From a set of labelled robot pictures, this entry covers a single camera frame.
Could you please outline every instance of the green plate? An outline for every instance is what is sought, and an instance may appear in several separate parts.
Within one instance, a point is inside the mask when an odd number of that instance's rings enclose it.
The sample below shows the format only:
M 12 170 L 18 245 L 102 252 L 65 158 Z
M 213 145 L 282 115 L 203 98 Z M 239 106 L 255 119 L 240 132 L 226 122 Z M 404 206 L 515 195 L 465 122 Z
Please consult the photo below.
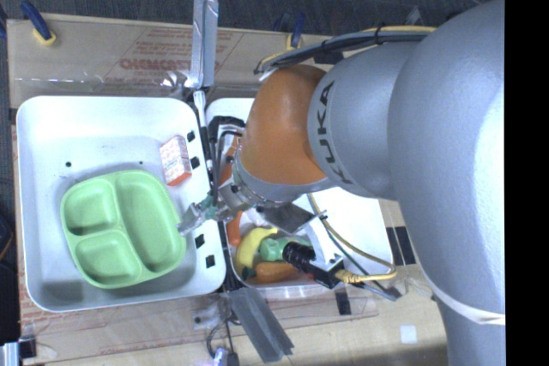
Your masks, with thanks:
M 145 171 L 120 171 L 70 188 L 61 201 L 70 253 L 99 288 L 139 284 L 175 269 L 186 241 L 166 186 Z

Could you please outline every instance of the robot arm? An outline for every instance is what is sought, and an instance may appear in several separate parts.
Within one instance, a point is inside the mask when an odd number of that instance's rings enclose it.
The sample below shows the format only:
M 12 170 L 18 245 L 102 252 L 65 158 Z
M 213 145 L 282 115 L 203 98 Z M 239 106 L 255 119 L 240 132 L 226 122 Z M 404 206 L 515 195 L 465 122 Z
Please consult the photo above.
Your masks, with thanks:
M 330 185 L 398 200 L 452 366 L 505 364 L 504 0 L 421 42 L 327 74 L 280 69 L 260 89 L 233 173 L 242 200 L 282 206 Z

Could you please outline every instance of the white band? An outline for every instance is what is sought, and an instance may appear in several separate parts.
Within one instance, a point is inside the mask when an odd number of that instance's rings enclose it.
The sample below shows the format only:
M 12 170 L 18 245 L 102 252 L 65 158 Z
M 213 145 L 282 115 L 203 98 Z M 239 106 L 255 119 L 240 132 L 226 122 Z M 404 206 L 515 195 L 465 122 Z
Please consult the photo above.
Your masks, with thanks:
M 470 321 L 479 323 L 480 325 L 505 325 L 505 315 L 484 311 L 483 309 L 476 309 L 465 303 L 456 301 L 453 297 L 448 296 L 444 291 L 440 290 L 425 274 L 425 271 L 423 274 L 435 296 L 452 308 L 457 314 L 467 317 Z

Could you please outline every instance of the small box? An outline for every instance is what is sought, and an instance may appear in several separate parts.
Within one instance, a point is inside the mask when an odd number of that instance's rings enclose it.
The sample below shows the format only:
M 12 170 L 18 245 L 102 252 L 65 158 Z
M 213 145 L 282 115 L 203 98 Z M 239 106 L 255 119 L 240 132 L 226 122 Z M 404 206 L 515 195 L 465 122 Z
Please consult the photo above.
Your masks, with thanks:
M 160 147 L 164 177 L 168 186 L 177 186 L 192 175 L 192 166 L 183 136 L 174 136 Z

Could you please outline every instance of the yellow banana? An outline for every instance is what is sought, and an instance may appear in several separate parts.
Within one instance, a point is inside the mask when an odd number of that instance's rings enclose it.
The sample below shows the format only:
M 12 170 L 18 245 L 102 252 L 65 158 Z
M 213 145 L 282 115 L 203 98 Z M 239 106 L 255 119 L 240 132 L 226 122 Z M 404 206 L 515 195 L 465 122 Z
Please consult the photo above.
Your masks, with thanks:
M 242 270 L 244 267 L 253 268 L 254 255 L 259 249 L 261 241 L 267 237 L 273 236 L 277 232 L 278 229 L 276 229 L 276 227 L 271 227 L 270 229 L 257 227 L 244 235 L 240 245 L 237 248 L 237 256 L 235 261 L 238 276 L 242 276 Z

